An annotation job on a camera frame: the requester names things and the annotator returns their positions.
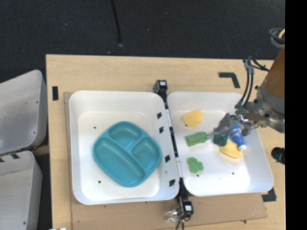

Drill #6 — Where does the green ribbed toy vegetable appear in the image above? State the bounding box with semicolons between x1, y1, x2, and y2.
184;131;210;147

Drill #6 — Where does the thin black and white rod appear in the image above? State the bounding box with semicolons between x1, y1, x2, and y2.
162;90;186;202

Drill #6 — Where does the blue divided plate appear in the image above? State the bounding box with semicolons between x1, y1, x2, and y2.
92;121;163;188

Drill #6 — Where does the blue bottle with white cap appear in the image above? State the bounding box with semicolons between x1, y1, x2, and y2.
227;123;248;152

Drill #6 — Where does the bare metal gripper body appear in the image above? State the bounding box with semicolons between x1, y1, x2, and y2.
239;94;285;133

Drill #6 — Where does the green toy broccoli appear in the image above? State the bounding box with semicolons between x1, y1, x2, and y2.
186;157;205;173

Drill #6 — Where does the dark green cup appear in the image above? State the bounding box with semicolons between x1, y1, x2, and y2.
213;131;230;147

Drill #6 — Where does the black block with thin wires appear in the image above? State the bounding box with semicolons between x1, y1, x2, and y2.
177;199;195;216
153;79;169;93

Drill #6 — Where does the white plastic tray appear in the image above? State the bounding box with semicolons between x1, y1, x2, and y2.
69;90;180;206
166;91;274;197

